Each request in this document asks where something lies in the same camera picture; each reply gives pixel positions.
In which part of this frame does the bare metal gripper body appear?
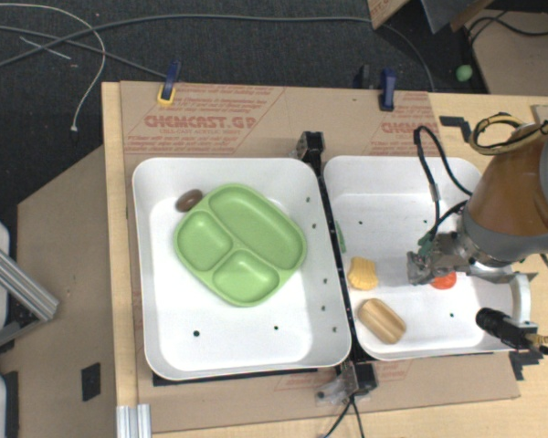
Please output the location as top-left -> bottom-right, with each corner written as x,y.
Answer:
406,231 -> 486,287

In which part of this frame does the white plastic tray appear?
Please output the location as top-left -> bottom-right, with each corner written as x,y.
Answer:
322,154 -> 518,362
132,156 -> 353,382

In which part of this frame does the yellow ridged toy food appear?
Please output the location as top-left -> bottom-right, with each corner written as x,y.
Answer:
346,255 -> 379,290

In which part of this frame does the tan bread roll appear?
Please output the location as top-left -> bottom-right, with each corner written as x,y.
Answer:
356,297 -> 408,346

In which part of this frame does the thin black rod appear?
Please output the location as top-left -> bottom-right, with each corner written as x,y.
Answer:
316,171 -> 356,365

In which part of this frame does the green divided plate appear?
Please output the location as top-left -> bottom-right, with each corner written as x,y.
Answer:
173,182 -> 309,308

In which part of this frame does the brown cardboard board red print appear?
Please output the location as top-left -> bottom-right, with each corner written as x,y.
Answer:
120,79 -> 522,434

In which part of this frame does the brown doughnut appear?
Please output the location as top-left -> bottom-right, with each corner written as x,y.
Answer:
174,188 -> 205,214

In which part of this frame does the black cylinder on white bracket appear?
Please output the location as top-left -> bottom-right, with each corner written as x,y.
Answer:
468,262 -> 541,350

